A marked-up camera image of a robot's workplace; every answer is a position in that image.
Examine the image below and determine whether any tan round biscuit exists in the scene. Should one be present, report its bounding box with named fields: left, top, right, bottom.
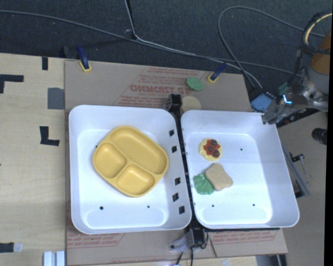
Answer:
left=180, top=95, right=203, bottom=111

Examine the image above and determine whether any black block with thin wires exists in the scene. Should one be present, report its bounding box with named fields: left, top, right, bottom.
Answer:
left=189, top=227, right=209, bottom=249
left=166, top=93, right=184, bottom=113

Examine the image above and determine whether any thin black rod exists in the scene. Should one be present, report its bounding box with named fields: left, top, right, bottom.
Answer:
left=171, top=110, right=203, bottom=230

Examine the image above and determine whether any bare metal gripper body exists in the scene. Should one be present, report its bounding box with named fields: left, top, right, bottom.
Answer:
left=273, top=77, right=330, bottom=123

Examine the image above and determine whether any white plastic tray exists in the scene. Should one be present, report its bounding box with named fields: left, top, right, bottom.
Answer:
left=176, top=108, right=304, bottom=233
left=64, top=104, right=197, bottom=239

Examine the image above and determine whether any green toy lettuce leaf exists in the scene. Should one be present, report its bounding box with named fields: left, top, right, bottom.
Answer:
left=192, top=172, right=216, bottom=196

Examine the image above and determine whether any toy spaghetti with meatballs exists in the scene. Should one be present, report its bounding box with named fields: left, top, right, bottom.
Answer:
left=198, top=137, right=224, bottom=163

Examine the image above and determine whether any tan toy bread slice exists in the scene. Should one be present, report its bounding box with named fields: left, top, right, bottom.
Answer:
left=204, top=162, right=235, bottom=192

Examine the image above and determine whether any black cylinder on white bracket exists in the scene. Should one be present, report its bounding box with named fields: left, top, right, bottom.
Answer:
left=311, top=127, right=329, bottom=146

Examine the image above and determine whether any yellow divided plate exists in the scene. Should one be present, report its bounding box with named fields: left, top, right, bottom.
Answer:
left=90, top=124, right=171, bottom=199

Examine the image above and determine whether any green dotted round biscuit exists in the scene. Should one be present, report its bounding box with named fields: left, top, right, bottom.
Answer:
left=185, top=76, right=205, bottom=92

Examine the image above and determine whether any brown cardboard board red print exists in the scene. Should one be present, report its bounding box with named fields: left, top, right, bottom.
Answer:
left=57, top=59, right=295, bottom=266

